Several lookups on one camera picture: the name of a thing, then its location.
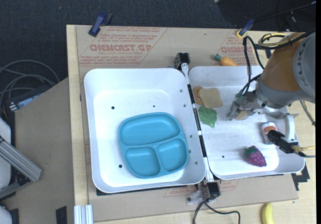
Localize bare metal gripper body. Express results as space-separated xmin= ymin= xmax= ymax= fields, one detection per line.
xmin=235 ymin=91 xmax=285 ymax=120

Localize beige biscuit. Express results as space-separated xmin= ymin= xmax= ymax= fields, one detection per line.
xmin=235 ymin=109 xmax=249 ymax=121

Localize white and orange can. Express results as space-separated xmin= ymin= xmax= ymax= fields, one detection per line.
xmin=261 ymin=122 xmax=278 ymax=145

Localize tan bread slice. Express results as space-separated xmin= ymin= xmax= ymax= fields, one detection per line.
xmin=199 ymin=87 xmax=224 ymax=109

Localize green lettuce leaf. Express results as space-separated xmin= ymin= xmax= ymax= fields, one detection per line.
xmin=198 ymin=105 xmax=218 ymax=129

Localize white plastic tray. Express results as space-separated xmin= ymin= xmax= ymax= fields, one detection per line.
xmin=83 ymin=67 xmax=207 ymax=194
xmin=188 ymin=65 xmax=306 ymax=180

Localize thin black and white rod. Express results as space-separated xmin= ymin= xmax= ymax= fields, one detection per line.
xmin=181 ymin=63 xmax=214 ymax=181

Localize purple grapes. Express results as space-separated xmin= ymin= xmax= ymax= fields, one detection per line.
xmin=244 ymin=145 xmax=267 ymax=168

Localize orange carrot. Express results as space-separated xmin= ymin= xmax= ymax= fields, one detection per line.
xmin=214 ymin=53 xmax=239 ymax=67

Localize blue divided plate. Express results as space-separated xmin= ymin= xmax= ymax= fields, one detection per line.
xmin=118 ymin=112 xmax=190 ymax=179

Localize yellow banana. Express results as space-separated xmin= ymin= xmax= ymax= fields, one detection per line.
xmin=261 ymin=202 xmax=275 ymax=224

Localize brown cardboard board red print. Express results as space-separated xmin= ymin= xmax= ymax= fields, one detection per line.
xmin=75 ymin=26 xmax=299 ymax=222

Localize black cylinder on white bracket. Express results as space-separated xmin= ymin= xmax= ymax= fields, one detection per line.
xmin=266 ymin=114 xmax=299 ymax=155

